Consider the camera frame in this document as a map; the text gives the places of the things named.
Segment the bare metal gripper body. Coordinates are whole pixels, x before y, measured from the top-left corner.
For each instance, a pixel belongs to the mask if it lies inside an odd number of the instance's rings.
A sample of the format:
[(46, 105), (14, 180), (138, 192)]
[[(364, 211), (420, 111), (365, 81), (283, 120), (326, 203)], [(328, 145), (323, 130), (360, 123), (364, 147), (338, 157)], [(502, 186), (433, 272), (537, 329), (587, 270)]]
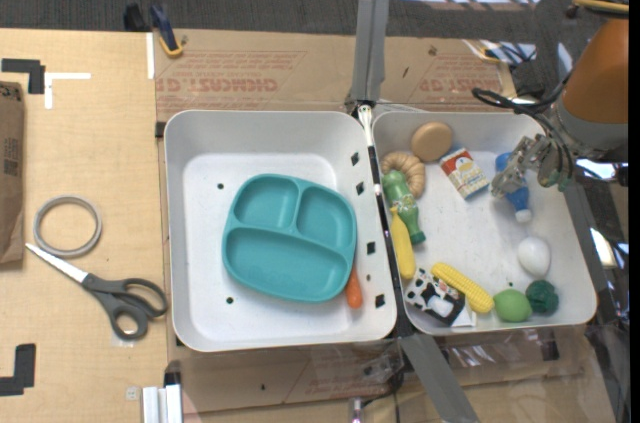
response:
[(567, 188), (573, 178), (574, 160), (564, 143), (559, 139), (537, 134), (528, 156), (537, 172), (536, 177), (540, 186)]

